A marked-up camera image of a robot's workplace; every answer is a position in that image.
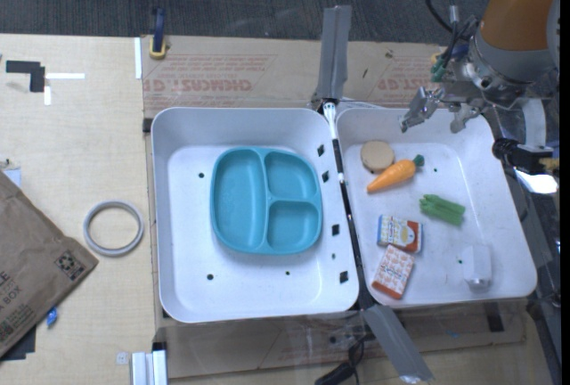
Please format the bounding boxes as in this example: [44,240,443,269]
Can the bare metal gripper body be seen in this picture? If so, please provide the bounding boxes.
[438,56,532,111]

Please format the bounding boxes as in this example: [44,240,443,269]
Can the tan round biscuit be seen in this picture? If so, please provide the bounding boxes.
[360,140,396,174]

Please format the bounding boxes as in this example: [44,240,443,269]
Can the orange carrot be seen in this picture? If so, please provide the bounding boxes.
[366,153,426,194]

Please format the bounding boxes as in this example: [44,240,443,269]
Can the green toy beans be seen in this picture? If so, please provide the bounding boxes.
[418,193,467,227]

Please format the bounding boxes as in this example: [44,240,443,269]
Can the white and orange carton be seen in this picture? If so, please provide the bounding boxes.
[377,214,424,254]

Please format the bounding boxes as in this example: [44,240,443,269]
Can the white plastic tray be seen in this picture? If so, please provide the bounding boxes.
[334,107,539,310]
[150,106,361,324]

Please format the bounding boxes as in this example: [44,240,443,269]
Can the orange patterned packet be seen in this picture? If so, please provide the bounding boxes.
[370,243,416,300]

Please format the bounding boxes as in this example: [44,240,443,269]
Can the brown cardboard board red print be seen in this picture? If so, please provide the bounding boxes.
[141,34,541,380]

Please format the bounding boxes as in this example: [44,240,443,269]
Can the blue divided plate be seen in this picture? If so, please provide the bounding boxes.
[209,146,324,256]

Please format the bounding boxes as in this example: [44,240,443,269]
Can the black cylinder on white bracket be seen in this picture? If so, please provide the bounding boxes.
[491,96,560,195]

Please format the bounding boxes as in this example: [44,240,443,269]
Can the grey tape ring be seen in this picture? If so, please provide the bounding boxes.
[82,199,145,258]

